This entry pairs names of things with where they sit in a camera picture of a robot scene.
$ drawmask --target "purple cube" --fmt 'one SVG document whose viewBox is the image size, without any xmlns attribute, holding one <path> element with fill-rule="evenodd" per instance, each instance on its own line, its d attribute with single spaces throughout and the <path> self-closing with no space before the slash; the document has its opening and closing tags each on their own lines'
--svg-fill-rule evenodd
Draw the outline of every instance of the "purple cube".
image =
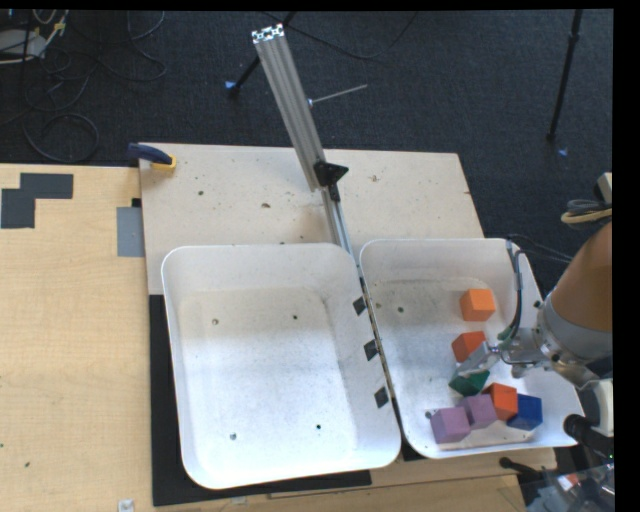
<svg viewBox="0 0 640 512">
<path fill-rule="evenodd" d="M 463 398 L 458 407 L 467 413 L 471 430 L 486 428 L 498 419 L 491 395 L 475 395 Z"/>
<path fill-rule="evenodd" d="M 542 400 L 537 396 L 518 393 L 518 412 L 507 420 L 507 426 L 531 431 L 541 424 Z"/>
<path fill-rule="evenodd" d="M 457 443 L 471 433 L 467 413 L 462 407 L 445 407 L 431 416 L 436 443 Z"/>
</svg>

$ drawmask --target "wooden table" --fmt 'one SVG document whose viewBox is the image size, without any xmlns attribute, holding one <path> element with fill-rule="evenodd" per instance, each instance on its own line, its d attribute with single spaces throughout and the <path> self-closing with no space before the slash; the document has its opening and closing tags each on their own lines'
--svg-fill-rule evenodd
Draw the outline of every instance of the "wooden table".
<svg viewBox="0 0 640 512">
<path fill-rule="evenodd" d="M 359 227 L 356 212 L 362 209 L 356 195 L 371 204 L 367 190 L 384 186 L 385 180 L 394 183 L 392 170 L 376 167 L 375 156 L 327 152 L 335 163 L 345 157 L 368 162 L 368 172 L 347 174 L 341 181 L 356 243 L 359 233 L 369 236 Z M 386 157 L 396 162 L 420 158 Z M 430 181 L 421 192 L 425 204 L 446 203 L 462 217 L 451 222 L 443 211 L 433 211 L 428 222 L 417 223 L 419 236 L 482 236 L 457 156 L 422 158 L 427 167 L 416 172 Z M 500 454 L 399 458 L 371 471 L 372 485 L 360 489 L 154 507 L 147 265 L 142 257 L 118 256 L 116 223 L 116 209 L 141 196 L 141 171 L 0 165 L 0 188 L 19 188 L 21 173 L 72 174 L 74 189 L 72 199 L 36 199 L 34 228 L 0 229 L 3 510 L 116 511 L 125 499 L 133 500 L 136 512 L 246 505 L 256 511 L 417 511 L 428 506 L 432 511 L 511 512 L 523 507 L 514 472 L 498 464 Z M 509 456 L 536 469 L 556 467 L 551 448 Z"/>
</svg>

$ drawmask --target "white tray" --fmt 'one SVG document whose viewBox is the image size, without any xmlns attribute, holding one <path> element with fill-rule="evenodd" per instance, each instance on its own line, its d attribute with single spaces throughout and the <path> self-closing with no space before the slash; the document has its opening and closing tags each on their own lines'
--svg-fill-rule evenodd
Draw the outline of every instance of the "white tray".
<svg viewBox="0 0 640 512">
<path fill-rule="evenodd" d="M 500 361 L 485 386 L 500 382 L 542 399 L 543 423 L 524 431 L 496 421 L 458 443 L 437 444 L 426 413 L 451 407 L 462 398 L 448 385 L 457 366 L 451 342 L 462 332 L 484 330 L 488 339 L 511 321 L 516 305 L 513 269 L 501 239 L 376 240 L 360 253 L 360 264 L 379 331 L 402 430 L 419 454 L 445 458 L 521 448 L 571 446 L 564 419 L 583 414 L 575 388 L 542 369 L 511 376 Z M 529 262 L 523 274 L 521 328 L 535 325 L 541 300 Z M 459 297 L 468 288 L 490 288 L 497 310 L 487 322 L 465 322 Z"/>
<path fill-rule="evenodd" d="M 162 264 L 182 460 L 211 489 L 386 466 L 400 431 L 353 258 L 197 246 Z"/>
</svg>

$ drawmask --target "black pole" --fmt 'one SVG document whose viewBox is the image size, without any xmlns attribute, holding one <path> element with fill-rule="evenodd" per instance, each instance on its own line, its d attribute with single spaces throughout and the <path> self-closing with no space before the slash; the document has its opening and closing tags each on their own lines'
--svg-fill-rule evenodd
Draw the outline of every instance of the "black pole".
<svg viewBox="0 0 640 512">
<path fill-rule="evenodd" d="M 562 109 L 562 101 L 564 100 L 564 91 L 567 88 L 567 80 L 569 79 L 569 70 L 571 69 L 571 60 L 573 59 L 573 50 L 578 39 L 580 39 L 580 21 L 582 20 L 582 11 L 584 9 L 576 9 L 573 14 L 573 23 L 571 24 L 571 33 L 569 34 L 569 47 L 567 48 L 567 56 L 564 60 L 564 70 L 562 71 L 562 80 L 560 81 L 560 90 L 558 91 L 558 99 L 556 100 L 556 109 L 551 120 L 551 127 L 547 133 L 547 140 L 553 140 L 556 136 L 556 128 L 558 127 L 558 118 L 560 117 L 560 109 Z"/>
<path fill-rule="evenodd" d="M 287 25 L 289 25 L 293 17 L 296 15 L 296 12 L 297 11 L 291 11 L 289 14 L 287 14 L 287 17 L 282 21 L 283 28 L 286 28 Z M 260 64 L 260 57 L 256 57 L 255 59 L 253 59 L 253 62 L 249 65 L 249 67 L 245 70 L 245 72 L 242 74 L 242 76 L 238 79 L 237 82 L 228 83 L 230 96 L 234 97 L 238 95 L 238 93 L 240 92 L 240 88 L 242 87 L 242 84 L 244 84 L 247 81 L 247 78 L 249 78 L 251 73 L 253 73 L 254 69 L 258 67 L 258 64 Z"/>
</svg>

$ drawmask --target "toy block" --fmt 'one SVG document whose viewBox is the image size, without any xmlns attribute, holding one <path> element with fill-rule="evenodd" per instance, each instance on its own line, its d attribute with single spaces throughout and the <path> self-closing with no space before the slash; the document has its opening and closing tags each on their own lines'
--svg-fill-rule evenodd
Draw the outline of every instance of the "toy block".
<svg viewBox="0 0 640 512">
<path fill-rule="evenodd" d="M 458 404 L 467 413 L 471 430 L 488 427 L 498 420 L 493 400 L 489 395 L 467 396 Z"/>
<path fill-rule="evenodd" d="M 465 362 L 487 337 L 482 331 L 463 332 L 451 343 L 453 355 L 459 363 Z"/>
<path fill-rule="evenodd" d="M 484 322 L 496 311 L 493 293 L 488 288 L 469 288 L 460 297 L 462 318 L 468 322 Z"/>
<path fill-rule="evenodd" d="M 498 419 L 507 421 L 517 414 L 518 391 L 516 388 L 494 382 L 482 392 L 491 397 Z"/>
<path fill-rule="evenodd" d="M 542 424 L 542 400 L 518 393 L 518 412 L 507 421 L 508 427 L 533 430 Z"/>
<path fill-rule="evenodd" d="M 449 387 L 460 393 L 462 396 L 477 395 L 482 391 L 487 379 L 489 378 L 489 370 L 479 373 L 472 373 L 468 377 L 457 375 L 449 382 Z"/>
<path fill-rule="evenodd" d="M 431 416 L 431 428 L 436 443 L 457 443 L 471 433 L 467 413 L 462 407 L 438 409 Z"/>
</svg>

